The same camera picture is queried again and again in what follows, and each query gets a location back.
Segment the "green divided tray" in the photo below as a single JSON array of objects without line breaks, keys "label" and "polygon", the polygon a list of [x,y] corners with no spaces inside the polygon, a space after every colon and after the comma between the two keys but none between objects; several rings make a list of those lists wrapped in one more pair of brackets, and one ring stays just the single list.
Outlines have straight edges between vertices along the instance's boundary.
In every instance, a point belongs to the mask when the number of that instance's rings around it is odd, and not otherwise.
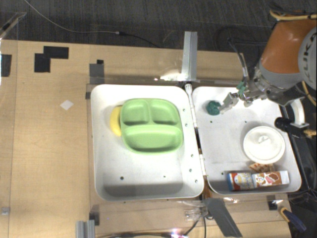
[{"label": "green divided tray", "polygon": [[135,153],[167,153],[183,144],[183,129],[175,105],[162,99],[132,99],[120,114],[122,139]]}]

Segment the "dark floor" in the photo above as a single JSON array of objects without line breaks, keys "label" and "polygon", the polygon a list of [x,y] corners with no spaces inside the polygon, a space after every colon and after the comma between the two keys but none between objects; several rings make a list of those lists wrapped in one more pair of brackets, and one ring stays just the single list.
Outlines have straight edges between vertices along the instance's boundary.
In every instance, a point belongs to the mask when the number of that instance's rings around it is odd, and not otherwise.
[{"label": "dark floor", "polygon": [[[239,45],[248,67],[259,59],[275,21],[268,16],[270,2],[283,8],[316,11],[317,0],[27,0],[50,20],[73,31],[122,31],[144,38],[162,48],[182,49],[184,31],[198,32],[198,49],[232,51],[228,37],[258,43]],[[0,0],[0,22],[14,12],[27,12],[19,23],[19,40],[53,41],[153,47],[129,35],[73,33],[37,14],[23,0]],[[300,237],[317,237],[316,211],[303,210],[309,201],[297,204],[310,230]]]}]

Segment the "green ball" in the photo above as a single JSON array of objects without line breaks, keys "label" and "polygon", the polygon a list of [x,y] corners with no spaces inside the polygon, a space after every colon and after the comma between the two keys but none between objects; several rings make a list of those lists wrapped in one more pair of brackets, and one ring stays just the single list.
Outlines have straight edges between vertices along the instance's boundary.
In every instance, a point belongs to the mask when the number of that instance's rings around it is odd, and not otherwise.
[{"label": "green ball", "polygon": [[207,112],[209,115],[217,116],[220,114],[220,111],[218,107],[220,107],[221,104],[218,101],[210,101],[206,107]]}]

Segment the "wooden table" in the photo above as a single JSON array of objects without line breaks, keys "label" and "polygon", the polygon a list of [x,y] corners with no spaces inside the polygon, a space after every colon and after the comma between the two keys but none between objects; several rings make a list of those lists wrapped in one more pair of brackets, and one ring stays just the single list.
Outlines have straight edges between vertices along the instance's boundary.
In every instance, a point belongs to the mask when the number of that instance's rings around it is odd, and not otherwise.
[{"label": "wooden table", "polygon": [[[35,73],[34,54],[44,46],[69,47],[69,58],[51,59],[50,73]],[[89,64],[104,60],[109,78],[154,80],[180,71],[182,50],[2,41],[1,52],[12,54],[17,73],[12,69],[0,86],[0,205],[11,210],[0,216],[0,237],[75,237],[76,221],[88,220],[94,189],[85,99]],[[233,53],[198,52],[197,65],[198,78],[237,82],[242,76]],[[68,110],[60,106],[66,100],[74,104]],[[158,209],[160,202],[101,203],[108,213],[106,234],[141,231],[145,219],[157,231],[160,220],[173,217],[171,209]],[[244,237],[291,237],[287,223],[265,202],[232,205],[229,211]],[[151,214],[158,218],[149,221]],[[180,216],[175,227],[192,225]],[[207,225],[208,237],[223,237],[214,221]],[[202,222],[197,226],[190,237],[203,237]],[[96,232],[102,234],[103,227]]]}]

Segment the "white lid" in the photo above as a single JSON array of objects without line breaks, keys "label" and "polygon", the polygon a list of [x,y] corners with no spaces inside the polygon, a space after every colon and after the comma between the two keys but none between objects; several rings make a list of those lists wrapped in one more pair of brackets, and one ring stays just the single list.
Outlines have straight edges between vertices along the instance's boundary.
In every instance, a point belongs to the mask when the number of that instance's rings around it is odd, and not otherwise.
[{"label": "white lid", "polygon": [[259,126],[246,134],[243,148],[252,161],[259,164],[272,164],[283,156],[285,141],[276,129]]}]

